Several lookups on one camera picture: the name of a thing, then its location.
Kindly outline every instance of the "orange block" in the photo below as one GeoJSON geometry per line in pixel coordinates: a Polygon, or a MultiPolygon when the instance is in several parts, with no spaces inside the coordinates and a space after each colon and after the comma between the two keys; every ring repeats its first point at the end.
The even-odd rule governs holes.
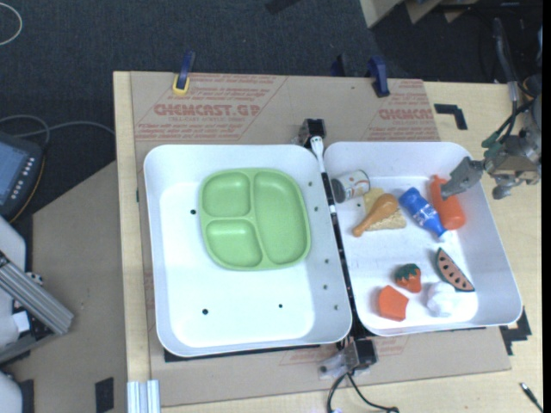
{"type": "Polygon", "coordinates": [[[394,321],[406,319],[406,307],[409,299],[392,286],[385,286],[379,293],[379,313],[394,321]]]}

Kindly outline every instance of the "black fabric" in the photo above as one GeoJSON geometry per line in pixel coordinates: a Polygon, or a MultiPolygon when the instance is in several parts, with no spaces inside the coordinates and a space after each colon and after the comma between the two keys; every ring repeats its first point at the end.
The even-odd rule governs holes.
{"type": "MultiPolygon", "coordinates": [[[[488,21],[504,18],[524,75],[533,71],[542,25],[542,0],[481,0],[484,9],[451,23],[433,11],[415,25],[401,4],[372,29],[359,0],[293,0],[272,13],[267,5],[278,0],[0,2],[23,19],[21,34],[0,46],[0,118],[32,114],[51,126],[91,120],[113,127],[113,71],[178,71],[187,49],[197,52],[194,71],[203,72],[329,76],[345,53],[351,77],[363,77],[368,60],[380,55],[389,77],[488,82],[500,78],[488,21]],[[495,9],[503,2],[522,7],[495,9]]],[[[0,7],[0,42],[16,26],[0,7]]],[[[0,129],[36,125],[21,120],[0,129]]],[[[52,133],[46,157],[26,214],[112,162],[115,142],[100,129],[64,128],[52,133]]]]}

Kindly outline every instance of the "can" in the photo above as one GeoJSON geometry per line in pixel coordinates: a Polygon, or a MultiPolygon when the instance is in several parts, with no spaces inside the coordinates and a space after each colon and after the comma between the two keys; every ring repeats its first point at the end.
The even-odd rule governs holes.
{"type": "Polygon", "coordinates": [[[331,179],[333,195],[337,203],[343,203],[353,197],[360,197],[371,189],[371,182],[363,170],[351,171],[331,179]]]}

